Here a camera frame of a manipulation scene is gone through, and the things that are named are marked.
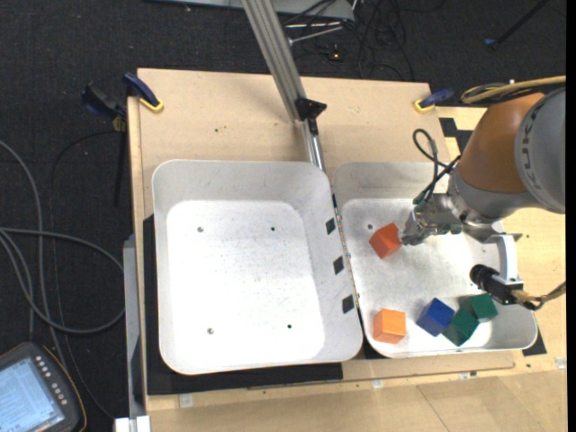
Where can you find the orange cube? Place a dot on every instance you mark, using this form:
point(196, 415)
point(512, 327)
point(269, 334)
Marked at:
point(385, 241)
point(389, 326)

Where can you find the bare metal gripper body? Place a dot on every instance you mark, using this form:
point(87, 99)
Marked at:
point(438, 218)

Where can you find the white plastic tray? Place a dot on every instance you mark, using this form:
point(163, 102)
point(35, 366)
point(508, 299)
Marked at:
point(243, 277)
point(427, 272)

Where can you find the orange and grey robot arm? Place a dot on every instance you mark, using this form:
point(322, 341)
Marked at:
point(504, 151)

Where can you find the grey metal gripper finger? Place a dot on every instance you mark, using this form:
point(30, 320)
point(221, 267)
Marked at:
point(415, 240)
point(410, 224)

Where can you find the green cube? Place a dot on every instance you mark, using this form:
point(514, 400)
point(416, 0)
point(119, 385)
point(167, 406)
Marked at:
point(483, 308)
point(461, 327)

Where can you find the blue cube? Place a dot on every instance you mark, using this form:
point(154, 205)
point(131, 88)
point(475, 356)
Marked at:
point(434, 317)

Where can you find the black cylinder on white bracket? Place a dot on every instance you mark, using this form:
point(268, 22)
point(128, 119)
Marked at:
point(492, 283)

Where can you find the pale wood board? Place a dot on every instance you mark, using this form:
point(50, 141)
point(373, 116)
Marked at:
point(225, 115)

